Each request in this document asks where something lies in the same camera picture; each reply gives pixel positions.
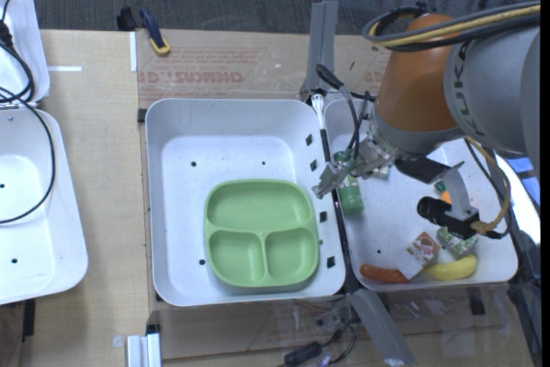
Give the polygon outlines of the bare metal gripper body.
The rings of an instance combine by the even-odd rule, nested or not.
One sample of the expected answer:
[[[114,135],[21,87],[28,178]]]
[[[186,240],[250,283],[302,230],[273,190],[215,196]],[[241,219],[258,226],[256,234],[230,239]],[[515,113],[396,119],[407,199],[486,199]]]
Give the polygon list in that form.
[[[399,149],[378,132],[368,133],[357,147],[356,168],[380,168],[392,162]]]

